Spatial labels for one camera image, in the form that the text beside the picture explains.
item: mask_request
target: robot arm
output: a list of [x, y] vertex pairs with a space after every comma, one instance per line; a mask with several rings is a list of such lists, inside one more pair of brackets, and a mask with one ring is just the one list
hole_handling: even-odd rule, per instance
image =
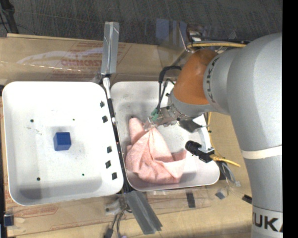
[[252, 238], [283, 237], [282, 34], [219, 55], [198, 50], [168, 101], [151, 122], [176, 120], [194, 131], [192, 120], [204, 112], [231, 116], [251, 184]]

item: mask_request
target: cardboard box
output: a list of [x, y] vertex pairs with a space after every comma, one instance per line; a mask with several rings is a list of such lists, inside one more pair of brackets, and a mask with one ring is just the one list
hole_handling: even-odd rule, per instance
[[[95, 76], [97, 77], [100, 72], [101, 47], [101, 41], [8, 34], [7, 38], [0, 38], [0, 85], [6, 85], [9, 82], [18, 80], [95, 80]], [[159, 60], [157, 46], [120, 43], [117, 73], [112, 75], [111, 81], [113, 84], [119, 81], [157, 80], [161, 69], [162, 66]], [[176, 77], [176, 74], [171, 74], [169, 77]], [[218, 135], [222, 136], [222, 131], [225, 132], [225, 136], [223, 137], [225, 142], [223, 144], [221, 143], [223, 149], [219, 146], [219, 151], [227, 153], [228, 158], [242, 164], [243, 160], [229, 117], [222, 115], [218, 117], [220, 118]], [[29, 234], [36, 234], [35, 236], [38, 236], [39, 233], [46, 231], [59, 232], [60, 230], [67, 230], [69, 228], [95, 226], [101, 223], [108, 225], [112, 222], [113, 215], [106, 214], [105, 205], [115, 202], [119, 195], [66, 201], [41, 206], [26, 207], [15, 203], [8, 190], [1, 98], [0, 125], [5, 210], [7, 215], [11, 214], [14, 217], [14, 225], [7, 227], [8, 237], [26, 236]], [[233, 171], [236, 171], [236, 178], [243, 185], [236, 194], [238, 196], [243, 193], [250, 195], [250, 186], [245, 166], [242, 166], [240, 170], [233, 168]], [[147, 193], [147, 198], [159, 216], [161, 214], [174, 214], [175, 212], [178, 214], [190, 210], [186, 197], [187, 191], [194, 194], [196, 209], [208, 209], [213, 205], [214, 201], [217, 203], [220, 202], [220, 199], [216, 198], [215, 192], [223, 188], [226, 190], [226, 186], [226, 183], [219, 183], [216, 186], [188, 190], [151, 192]], [[240, 225], [245, 227], [246, 224], [248, 230], [248, 224], [249, 226], [251, 224], [250, 207], [249, 205], [246, 206], [249, 218], [240, 219], [237, 215], [231, 216], [231, 220], [237, 222], [231, 223], [232, 226], [235, 225], [235, 228], [238, 229]], [[237, 210], [235, 214], [241, 211], [239, 206], [235, 210]], [[132, 214], [126, 214], [124, 217], [124, 219], [133, 218]]]

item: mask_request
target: black connector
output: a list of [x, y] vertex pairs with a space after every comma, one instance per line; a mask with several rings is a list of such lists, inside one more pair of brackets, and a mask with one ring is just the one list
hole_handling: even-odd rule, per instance
[[104, 238], [111, 238], [113, 236], [114, 230], [112, 228], [107, 229]]
[[244, 194], [244, 196], [242, 197], [242, 200], [244, 200], [245, 202], [247, 202], [249, 204], [252, 204], [253, 198], [251, 196]]
[[162, 71], [160, 72], [159, 74], [159, 80], [158, 80], [158, 83], [159, 83], [159, 97], [158, 97], [158, 105], [156, 107], [157, 109], [157, 114], [160, 113], [160, 105], [161, 105], [161, 101], [162, 101], [162, 98], [163, 98], [163, 95], [164, 95], [164, 91], [166, 89], [166, 84], [164, 85], [164, 88], [163, 88], [163, 92], [161, 93], [161, 86], [162, 86], [162, 82], [163, 82], [163, 78], [164, 78], [164, 75], [165, 73], [168, 71], [168, 70], [171, 70], [171, 69], [178, 69], [178, 70], [181, 70], [181, 67], [180, 66], [167, 66], [167, 67], [164, 67], [162, 69]]
[[199, 150], [199, 148], [201, 146], [202, 145], [200, 145], [199, 143], [189, 140], [185, 144], [185, 149], [187, 149], [190, 153], [198, 156], [199, 160], [204, 161], [205, 163], [208, 163], [212, 160], [210, 155], [214, 154], [214, 150], [210, 151], [208, 153], [205, 153], [205, 152], [202, 152], [201, 150]]

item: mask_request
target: black hole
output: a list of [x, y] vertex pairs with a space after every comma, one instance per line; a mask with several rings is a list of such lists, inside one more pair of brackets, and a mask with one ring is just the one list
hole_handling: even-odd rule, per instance
[[105, 123], [105, 122], [107, 122], [107, 121], [108, 121], [108, 118], [107, 118], [107, 116], [103, 116], [103, 117], [102, 117], [102, 119], [103, 119], [103, 123]]
[[111, 178], [112, 178], [113, 180], [116, 179], [116, 178], [117, 178], [117, 173], [116, 173], [116, 172], [112, 173], [112, 174], [111, 174]]
[[110, 161], [107, 161], [105, 164], [106, 164], [106, 168], [109, 168], [111, 166]]

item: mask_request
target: yellow cable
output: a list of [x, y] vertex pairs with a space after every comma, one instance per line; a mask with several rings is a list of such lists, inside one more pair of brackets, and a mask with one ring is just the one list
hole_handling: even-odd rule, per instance
[[240, 164], [238, 164], [238, 163], [236, 163], [234, 161], [227, 160], [226, 158], [222, 158], [222, 157], [216, 156], [215, 154], [211, 154], [210, 157], [214, 161], [224, 161], [224, 162], [230, 163], [230, 164], [232, 164], [234, 166], [240, 167]]
[[189, 49], [192, 47], [213, 47], [213, 46], [244, 48], [246, 44], [233, 43], [233, 42], [192, 43], [192, 44], [188, 44], [187, 48]]
[[[209, 112], [209, 116], [208, 116], [208, 126], [210, 126], [211, 114], [212, 114], [212, 112]], [[215, 149], [214, 144], [213, 144], [213, 142], [212, 142], [211, 133], [209, 133], [209, 136], [210, 136], [210, 142], [211, 142], [211, 145], [212, 145], [213, 148], [214, 148], [214, 151], [216, 152], [217, 155], [219, 155], [219, 156], [217, 156], [217, 155], [215, 155], [215, 154], [211, 154], [210, 157], [212, 158], [212, 160], [214, 160], [214, 161], [224, 161], [224, 162], [230, 163], [230, 164], [232, 164], [232, 165], [235, 165], [235, 166], [237, 166], [237, 167], [240, 167], [240, 164], [238, 164], [238, 163], [236, 163], [236, 162], [234, 162], [234, 161], [227, 160], [225, 157], [223, 157], [223, 156], [222, 156], [222, 155]]]

